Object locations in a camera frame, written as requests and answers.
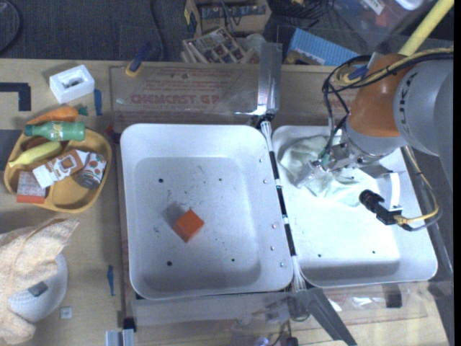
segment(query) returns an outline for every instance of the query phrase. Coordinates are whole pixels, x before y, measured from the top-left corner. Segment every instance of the orange cube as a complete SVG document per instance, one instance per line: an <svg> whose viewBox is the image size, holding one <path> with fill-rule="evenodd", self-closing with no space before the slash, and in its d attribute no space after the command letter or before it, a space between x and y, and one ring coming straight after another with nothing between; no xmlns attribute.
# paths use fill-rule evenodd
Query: orange cube
<svg viewBox="0 0 461 346"><path fill-rule="evenodd" d="M176 221L173 230L184 242L189 242L203 227L203 224L203 220L192 209L189 209Z"/></svg>

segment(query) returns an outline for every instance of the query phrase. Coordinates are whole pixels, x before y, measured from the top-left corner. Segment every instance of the yellow bowl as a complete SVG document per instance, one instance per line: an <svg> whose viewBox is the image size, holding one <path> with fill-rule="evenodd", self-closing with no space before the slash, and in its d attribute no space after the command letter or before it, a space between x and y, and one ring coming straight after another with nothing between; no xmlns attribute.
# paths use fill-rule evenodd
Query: yellow bowl
<svg viewBox="0 0 461 346"><path fill-rule="evenodd" d="M16 145L14 145L13 151L8 160L15 160L24 151L25 146L34 139L36 138L27 137L22 134L16 142ZM95 190L90 190L79 185L76 181L76 176L79 174L77 172L59 182L56 182L54 185L49 186L47 188L45 203L33 205L64 213L80 213L94 204L94 201L96 201L101 193L104 183L106 182L107 175L109 174L110 164L112 161L112 149L104 136L88 128L85 130L85 139L83 141L69 141L61 153L73 148L77 148L82 151L96 152L102 154L106 158L106 169L99 187ZM46 160L36 161L30 165L18 164L12 168L10 168L7 164L4 172L4 182L8 191L10 191L11 194L16 195L19 172L31 172L35 167L38 167L45 161Z"/></svg>

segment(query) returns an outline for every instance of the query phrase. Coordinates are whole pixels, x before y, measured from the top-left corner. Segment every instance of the wooden table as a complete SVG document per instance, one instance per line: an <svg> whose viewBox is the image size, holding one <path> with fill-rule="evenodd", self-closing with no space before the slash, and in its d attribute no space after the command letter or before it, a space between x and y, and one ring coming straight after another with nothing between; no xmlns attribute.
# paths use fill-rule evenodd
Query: wooden table
<svg viewBox="0 0 461 346"><path fill-rule="evenodd" d="M83 120L88 127L103 133L112 121L109 69L111 66L124 66L126 63L1 59L1 81L27 82L32 87L32 112L18 112L16 93L0 93L2 108L0 128L21 130L25 122L34 115L57 107L59 104L49 88L49 76L81 64L85 64L95 79L96 88L102 92L102 115L96 116L92 94L74 100L71 105L87 106L89 116ZM249 67L247 69L251 73L255 73L256 70ZM310 88L318 87L321 78L328 72L328 68L311 67L307 70L302 66L284 66L282 69L282 97L284 91L290 92L291 98L299 100L292 102L294 110L299 106L312 107L313 119L320 119L319 116L326 114L326 111L318 106L321 99L309 95ZM312 101L306 101L309 96L314 96ZM61 306L72 307L72 318L60 319L59 309L57 309L37 323L35 337L23 345L103 345L107 330L121 329L125 315L125 302L120 203L117 188L117 163L114 162L101 195L92 207L78 214L80 225L71 237L69 245L63 250L68 265L68 290ZM0 209L1 233L23 226L40 224L55 217L67 217L66 214L16 203L14 196L7 192L3 184L0 186ZM115 296L111 296L107 282L109 265L113 266L115 274ZM362 321L361 324L348 325L348 328L359 345L448 345L434 299L425 292L422 295L416 294L416 297L419 298L419 304L425 308L425 311L421 311L416 318L408 319L405 311L402 311L403 320L372 324ZM300 345L320 345L317 342L331 346L344 344L333 341L323 343L328 340L325 331L315 327L307 330L302 328L297 331L296 327L293 327L293 333L300 340ZM171 329L172 334L175 333L174 327ZM149 341L148 334L139 333L137 338L139 345L216 345L217 342L216 338L207 340L203 336L194 336L189 339L175 337L174 340L163 340L156 343Z"/></svg>

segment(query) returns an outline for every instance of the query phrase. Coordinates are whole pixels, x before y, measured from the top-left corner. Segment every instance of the yellow pole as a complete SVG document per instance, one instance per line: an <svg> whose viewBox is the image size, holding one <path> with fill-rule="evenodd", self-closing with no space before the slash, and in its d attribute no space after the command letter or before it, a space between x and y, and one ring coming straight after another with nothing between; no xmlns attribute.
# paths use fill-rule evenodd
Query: yellow pole
<svg viewBox="0 0 461 346"><path fill-rule="evenodd" d="M454 4L455 0L438 0L398 53L413 55Z"/></svg>

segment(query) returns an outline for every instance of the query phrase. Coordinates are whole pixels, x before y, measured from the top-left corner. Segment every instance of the small white container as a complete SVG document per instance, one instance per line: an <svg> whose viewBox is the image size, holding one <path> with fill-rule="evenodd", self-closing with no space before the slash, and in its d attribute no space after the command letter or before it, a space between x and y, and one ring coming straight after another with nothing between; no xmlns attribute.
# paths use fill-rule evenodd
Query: small white container
<svg viewBox="0 0 461 346"><path fill-rule="evenodd" d="M65 104L94 91L94 79L85 65L50 77L50 88L60 104Z"/></svg>

